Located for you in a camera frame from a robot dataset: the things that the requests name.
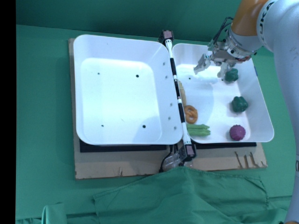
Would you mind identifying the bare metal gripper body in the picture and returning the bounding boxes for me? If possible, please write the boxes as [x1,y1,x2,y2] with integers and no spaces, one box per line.
[207,37,252,67]

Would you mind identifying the green toy pepper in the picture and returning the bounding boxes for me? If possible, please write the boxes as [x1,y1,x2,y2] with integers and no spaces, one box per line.
[231,96,249,113]
[224,68,239,82]

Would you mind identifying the black and white thin rod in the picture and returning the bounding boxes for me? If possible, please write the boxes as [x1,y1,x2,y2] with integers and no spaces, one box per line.
[165,39,193,147]

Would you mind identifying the beige toy bread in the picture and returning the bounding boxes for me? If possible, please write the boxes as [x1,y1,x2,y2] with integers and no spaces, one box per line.
[178,80,187,105]

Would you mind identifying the white plastic tray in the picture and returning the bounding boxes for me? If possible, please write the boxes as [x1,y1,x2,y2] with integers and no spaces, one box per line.
[73,34,183,146]
[171,43,275,144]

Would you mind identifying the orange toy pretzel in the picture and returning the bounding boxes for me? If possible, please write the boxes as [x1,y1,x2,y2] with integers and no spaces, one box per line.
[184,105,199,124]

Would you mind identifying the purple toy fruit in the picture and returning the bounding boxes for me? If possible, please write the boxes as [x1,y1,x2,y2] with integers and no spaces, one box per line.
[229,124,246,141]

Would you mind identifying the green toy beans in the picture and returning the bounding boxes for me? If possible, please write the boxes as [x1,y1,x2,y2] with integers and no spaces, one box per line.
[186,123,211,137]

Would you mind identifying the brown cardboard board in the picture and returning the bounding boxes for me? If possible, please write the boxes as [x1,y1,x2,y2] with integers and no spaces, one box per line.
[68,38,268,180]

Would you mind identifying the green cloth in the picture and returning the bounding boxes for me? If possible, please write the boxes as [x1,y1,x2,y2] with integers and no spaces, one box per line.
[42,166,292,224]

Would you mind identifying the black block with wires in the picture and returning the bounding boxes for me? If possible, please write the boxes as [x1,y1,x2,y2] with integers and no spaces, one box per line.
[158,29,175,43]
[175,144,197,162]

